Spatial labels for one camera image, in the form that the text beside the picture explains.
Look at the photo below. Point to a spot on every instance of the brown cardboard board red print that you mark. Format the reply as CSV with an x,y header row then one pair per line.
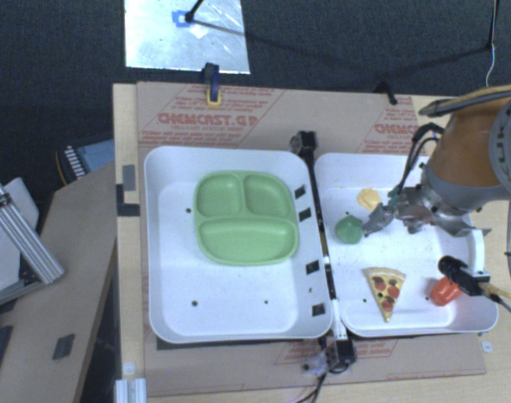
x,y
280,116

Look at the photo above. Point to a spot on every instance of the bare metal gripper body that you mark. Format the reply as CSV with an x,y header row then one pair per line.
x,y
414,206

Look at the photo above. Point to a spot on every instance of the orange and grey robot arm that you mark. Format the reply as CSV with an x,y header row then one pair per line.
x,y
465,149

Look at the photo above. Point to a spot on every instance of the yellow toy biscuit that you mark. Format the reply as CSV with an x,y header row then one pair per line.
x,y
367,198

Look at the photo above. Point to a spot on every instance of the thin black and white rod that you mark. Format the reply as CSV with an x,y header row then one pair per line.
x,y
320,225

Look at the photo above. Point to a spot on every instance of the red toy pepper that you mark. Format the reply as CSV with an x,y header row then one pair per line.
x,y
443,294

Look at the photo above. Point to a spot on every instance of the green divided plate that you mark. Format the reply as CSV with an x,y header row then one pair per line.
x,y
244,221

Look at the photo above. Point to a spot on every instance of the green toy pepper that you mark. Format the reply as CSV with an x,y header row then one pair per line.
x,y
348,230

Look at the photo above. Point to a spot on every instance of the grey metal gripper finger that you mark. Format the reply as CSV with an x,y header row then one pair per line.
x,y
379,218
416,225

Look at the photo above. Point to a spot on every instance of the white plastic tray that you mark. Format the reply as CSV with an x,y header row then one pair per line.
x,y
418,258
221,300

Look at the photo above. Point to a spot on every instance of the toy pizza slice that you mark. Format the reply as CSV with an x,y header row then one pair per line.
x,y
385,288

